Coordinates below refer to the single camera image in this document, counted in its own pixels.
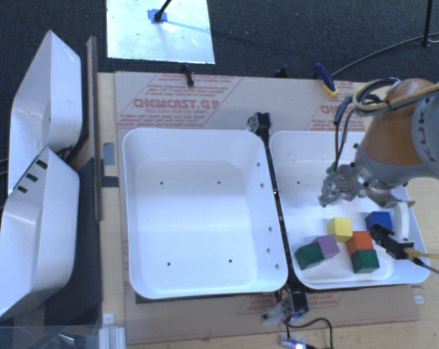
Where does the thin black rod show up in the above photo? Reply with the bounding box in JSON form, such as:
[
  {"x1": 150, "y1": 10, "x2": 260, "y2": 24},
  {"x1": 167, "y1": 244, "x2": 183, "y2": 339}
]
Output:
[{"x1": 258, "y1": 131, "x2": 301, "y2": 294}]

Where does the brown cardboard board red print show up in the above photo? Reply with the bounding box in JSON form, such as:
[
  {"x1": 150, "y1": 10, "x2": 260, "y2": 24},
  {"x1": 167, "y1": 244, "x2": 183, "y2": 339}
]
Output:
[{"x1": 113, "y1": 71, "x2": 422, "y2": 345}]

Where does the purple cube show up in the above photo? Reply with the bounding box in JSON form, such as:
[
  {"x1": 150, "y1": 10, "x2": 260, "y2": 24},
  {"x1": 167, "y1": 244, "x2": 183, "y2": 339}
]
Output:
[{"x1": 315, "y1": 234, "x2": 341, "y2": 260}]

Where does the blue cube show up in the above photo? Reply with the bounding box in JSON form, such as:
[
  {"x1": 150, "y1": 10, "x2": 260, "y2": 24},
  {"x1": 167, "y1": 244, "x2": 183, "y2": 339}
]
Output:
[{"x1": 364, "y1": 210, "x2": 394, "y2": 233}]

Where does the white plastic tray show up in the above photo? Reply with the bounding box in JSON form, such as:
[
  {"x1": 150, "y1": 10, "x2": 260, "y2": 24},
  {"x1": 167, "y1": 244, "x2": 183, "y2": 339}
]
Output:
[
  {"x1": 269, "y1": 129, "x2": 432, "y2": 291},
  {"x1": 7, "y1": 29, "x2": 83, "y2": 196},
  {"x1": 0, "y1": 146, "x2": 81, "y2": 325},
  {"x1": 121, "y1": 127, "x2": 290, "y2": 300}
]

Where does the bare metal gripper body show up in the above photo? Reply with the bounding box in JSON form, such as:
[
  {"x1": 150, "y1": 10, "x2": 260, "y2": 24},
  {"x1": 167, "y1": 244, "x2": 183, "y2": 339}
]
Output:
[{"x1": 334, "y1": 163, "x2": 400, "y2": 208}]

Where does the green cube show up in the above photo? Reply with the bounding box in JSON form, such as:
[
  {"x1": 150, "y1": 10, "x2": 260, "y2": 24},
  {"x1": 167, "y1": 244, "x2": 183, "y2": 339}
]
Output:
[
  {"x1": 294, "y1": 241, "x2": 325, "y2": 270},
  {"x1": 350, "y1": 249, "x2": 381, "y2": 274}
]

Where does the yellow cube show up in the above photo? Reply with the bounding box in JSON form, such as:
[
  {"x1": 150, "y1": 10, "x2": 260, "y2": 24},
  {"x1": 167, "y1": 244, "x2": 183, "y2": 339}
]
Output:
[{"x1": 326, "y1": 217, "x2": 354, "y2": 244}]

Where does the orange cube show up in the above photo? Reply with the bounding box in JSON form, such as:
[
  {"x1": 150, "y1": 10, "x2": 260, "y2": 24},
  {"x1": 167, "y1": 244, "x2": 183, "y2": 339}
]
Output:
[{"x1": 346, "y1": 230, "x2": 375, "y2": 256}]

